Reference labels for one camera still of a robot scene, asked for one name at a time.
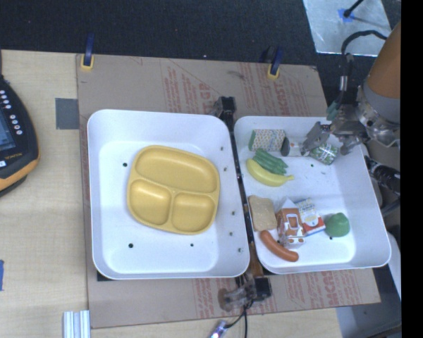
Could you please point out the red, white and blue carton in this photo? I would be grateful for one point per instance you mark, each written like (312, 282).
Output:
(310, 218)

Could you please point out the clear bottle with green label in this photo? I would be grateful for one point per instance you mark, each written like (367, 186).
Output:
(325, 153)

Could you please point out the thin black and white rod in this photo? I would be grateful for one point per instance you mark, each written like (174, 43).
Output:
(240, 178)

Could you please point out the orange and white carton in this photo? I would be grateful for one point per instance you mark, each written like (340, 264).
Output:
(290, 225)

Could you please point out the green rounded toy vegetable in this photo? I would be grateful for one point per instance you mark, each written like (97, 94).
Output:
(337, 225)

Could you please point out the green patterned packet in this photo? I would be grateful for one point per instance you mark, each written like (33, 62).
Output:
(267, 139)

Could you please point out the dark grey oval object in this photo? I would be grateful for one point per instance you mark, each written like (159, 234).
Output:
(285, 147)

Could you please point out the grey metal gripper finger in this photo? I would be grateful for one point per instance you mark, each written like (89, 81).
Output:
(349, 145)
(314, 137)

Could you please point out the tan bread slice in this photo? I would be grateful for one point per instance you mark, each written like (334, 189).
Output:
(262, 213)

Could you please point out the brown cardboard board, red print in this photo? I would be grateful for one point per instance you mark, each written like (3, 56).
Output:
(155, 79)

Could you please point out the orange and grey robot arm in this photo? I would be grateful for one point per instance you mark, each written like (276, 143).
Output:
(386, 69)

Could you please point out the yellow divided plate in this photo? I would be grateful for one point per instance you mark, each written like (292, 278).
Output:
(172, 188)

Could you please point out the yellow banana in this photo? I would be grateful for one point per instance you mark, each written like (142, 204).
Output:
(264, 177)

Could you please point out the black cylinder on white bracket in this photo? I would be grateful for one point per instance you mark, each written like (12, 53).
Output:
(386, 176)

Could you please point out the orange sausage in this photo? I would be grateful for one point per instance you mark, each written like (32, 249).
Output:
(278, 248)

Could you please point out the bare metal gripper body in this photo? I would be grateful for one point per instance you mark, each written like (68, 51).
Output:
(350, 122)

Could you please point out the green beans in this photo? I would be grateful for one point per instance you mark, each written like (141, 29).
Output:
(270, 162)

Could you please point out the white plastic tray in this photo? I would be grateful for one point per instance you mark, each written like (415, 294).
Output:
(113, 224)
(338, 192)

